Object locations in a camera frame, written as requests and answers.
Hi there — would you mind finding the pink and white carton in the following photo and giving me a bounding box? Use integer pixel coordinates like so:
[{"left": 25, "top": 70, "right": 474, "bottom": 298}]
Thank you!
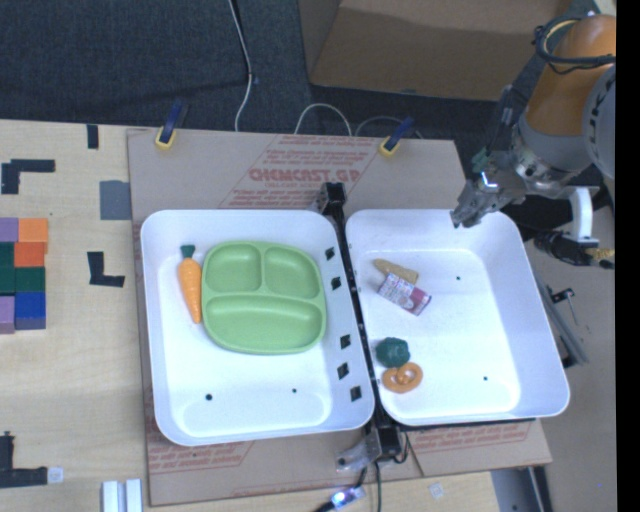
[{"left": 376, "top": 272, "right": 433, "bottom": 317}]

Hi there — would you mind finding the tan bread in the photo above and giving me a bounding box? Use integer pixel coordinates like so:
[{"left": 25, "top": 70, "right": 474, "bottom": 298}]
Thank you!
[{"left": 372, "top": 257, "right": 421, "bottom": 284}]

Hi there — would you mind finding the black cylinder on white bracket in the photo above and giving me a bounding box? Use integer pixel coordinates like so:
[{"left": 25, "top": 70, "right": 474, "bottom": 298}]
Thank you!
[{"left": 533, "top": 186, "right": 615, "bottom": 270}]

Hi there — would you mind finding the thin black rod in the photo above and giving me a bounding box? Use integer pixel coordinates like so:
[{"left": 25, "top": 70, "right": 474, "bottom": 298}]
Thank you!
[{"left": 333, "top": 207, "right": 394, "bottom": 430}]

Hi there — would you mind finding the blue cube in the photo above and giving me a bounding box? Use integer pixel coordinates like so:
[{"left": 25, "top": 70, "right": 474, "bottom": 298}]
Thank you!
[{"left": 14, "top": 291, "right": 48, "bottom": 331}]

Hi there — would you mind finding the green cube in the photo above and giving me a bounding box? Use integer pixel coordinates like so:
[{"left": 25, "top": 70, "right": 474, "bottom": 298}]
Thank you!
[
  {"left": 14, "top": 266, "right": 47, "bottom": 295},
  {"left": 0, "top": 242, "right": 17, "bottom": 298}
]

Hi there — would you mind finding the brown cardboard board red print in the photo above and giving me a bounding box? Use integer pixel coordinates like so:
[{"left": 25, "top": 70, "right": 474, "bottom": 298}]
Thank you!
[{"left": 125, "top": 128, "right": 554, "bottom": 508}]

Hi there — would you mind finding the orange carrot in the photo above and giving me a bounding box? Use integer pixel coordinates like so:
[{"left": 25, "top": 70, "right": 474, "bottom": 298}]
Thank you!
[{"left": 177, "top": 243, "right": 204, "bottom": 325}]

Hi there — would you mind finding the brown cardboard box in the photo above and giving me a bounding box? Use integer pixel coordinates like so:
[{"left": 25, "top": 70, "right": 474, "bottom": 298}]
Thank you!
[{"left": 298, "top": 0, "right": 576, "bottom": 103}]

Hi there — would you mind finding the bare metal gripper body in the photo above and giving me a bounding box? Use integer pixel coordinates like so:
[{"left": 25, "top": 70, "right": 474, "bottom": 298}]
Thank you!
[{"left": 460, "top": 148, "right": 557, "bottom": 213}]

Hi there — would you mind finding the green broccoli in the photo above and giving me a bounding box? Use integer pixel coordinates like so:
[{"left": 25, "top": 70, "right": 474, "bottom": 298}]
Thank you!
[{"left": 374, "top": 336, "right": 412, "bottom": 368}]

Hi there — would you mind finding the orange pretzel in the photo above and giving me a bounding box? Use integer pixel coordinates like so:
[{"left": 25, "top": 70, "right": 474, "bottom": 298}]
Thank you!
[{"left": 381, "top": 361, "right": 425, "bottom": 395}]

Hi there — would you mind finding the white plastic tray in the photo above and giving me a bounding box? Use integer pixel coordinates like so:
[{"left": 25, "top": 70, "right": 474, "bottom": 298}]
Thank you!
[
  {"left": 139, "top": 208, "right": 377, "bottom": 448},
  {"left": 344, "top": 208, "right": 572, "bottom": 428}
]

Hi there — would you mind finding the black block with thin wires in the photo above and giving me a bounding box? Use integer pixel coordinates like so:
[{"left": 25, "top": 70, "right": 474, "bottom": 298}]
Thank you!
[
  {"left": 318, "top": 181, "right": 348, "bottom": 217},
  {"left": 368, "top": 424, "right": 404, "bottom": 462}
]

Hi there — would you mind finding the orange cube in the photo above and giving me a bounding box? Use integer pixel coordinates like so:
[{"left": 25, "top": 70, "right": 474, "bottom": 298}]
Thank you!
[
  {"left": 13, "top": 241, "right": 48, "bottom": 270},
  {"left": 17, "top": 217, "right": 50, "bottom": 246}
]

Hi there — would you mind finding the green divided plate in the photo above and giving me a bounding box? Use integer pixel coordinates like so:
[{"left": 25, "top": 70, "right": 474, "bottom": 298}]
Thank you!
[{"left": 200, "top": 240, "right": 329, "bottom": 357}]

